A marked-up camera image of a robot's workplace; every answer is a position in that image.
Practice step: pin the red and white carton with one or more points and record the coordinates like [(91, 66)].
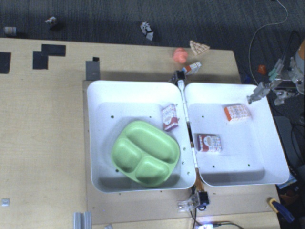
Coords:
[(170, 117), (209, 142)]

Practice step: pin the white plastic tray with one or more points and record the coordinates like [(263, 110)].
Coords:
[(257, 151), (104, 132)]

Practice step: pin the small orange and white carton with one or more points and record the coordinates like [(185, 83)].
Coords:
[(192, 68)]

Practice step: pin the thin black and white rod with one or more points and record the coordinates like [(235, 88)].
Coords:
[(185, 108)]

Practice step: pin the green divided plate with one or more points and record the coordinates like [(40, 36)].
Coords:
[(145, 154)]

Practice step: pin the small white can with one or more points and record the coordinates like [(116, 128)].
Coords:
[(10, 30)]

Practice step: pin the small orange red object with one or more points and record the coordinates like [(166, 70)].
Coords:
[(262, 69)]

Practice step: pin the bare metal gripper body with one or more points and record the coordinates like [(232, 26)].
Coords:
[(297, 80)]

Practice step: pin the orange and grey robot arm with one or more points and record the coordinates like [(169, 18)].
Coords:
[(302, 56)]

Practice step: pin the tan pizza slice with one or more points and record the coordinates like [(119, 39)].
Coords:
[(198, 47)]

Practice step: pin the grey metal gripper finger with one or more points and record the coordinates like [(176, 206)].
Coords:
[(258, 92), (282, 95)]

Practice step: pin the small white square piece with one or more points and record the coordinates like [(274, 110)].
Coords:
[(5, 202)]

